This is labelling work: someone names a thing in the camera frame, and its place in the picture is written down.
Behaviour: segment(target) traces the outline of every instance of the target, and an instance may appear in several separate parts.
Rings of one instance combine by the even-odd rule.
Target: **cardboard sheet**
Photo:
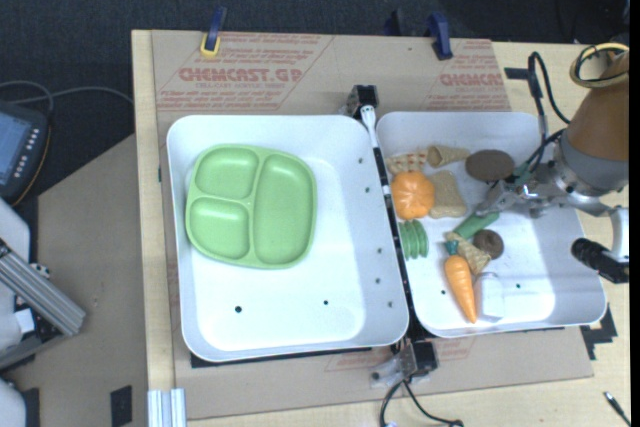
[[[158,144],[176,386],[189,419],[378,400],[371,368],[389,348],[193,367],[182,339],[166,133],[196,113],[331,114],[354,85],[376,85],[379,116],[392,111],[508,111],[490,41],[453,40],[439,61],[429,38],[222,33],[204,59],[199,32],[153,31]],[[440,368],[417,393],[575,379],[592,375],[579,328],[435,339]]]

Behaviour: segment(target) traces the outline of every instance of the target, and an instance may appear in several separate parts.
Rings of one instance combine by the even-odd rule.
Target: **brown cookie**
[[[465,169],[470,176],[482,182],[507,178],[515,168],[508,153],[502,150],[481,150],[467,157]]]
[[[473,245],[482,249],[492,260],[495,260],[504,252],[504,241],[493,230],[480,230],[473,236]]]

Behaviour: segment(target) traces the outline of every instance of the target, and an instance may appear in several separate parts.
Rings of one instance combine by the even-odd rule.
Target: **device screen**
[[[0,185],[6,185],[20,148],[29,135],[30,123],[0,112]]]

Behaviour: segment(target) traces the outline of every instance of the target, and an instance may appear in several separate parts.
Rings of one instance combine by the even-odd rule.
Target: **white bottle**
[[[479,318],[488,322],[504,318],[504,290],[495,272],[478,274],[473,289]]]

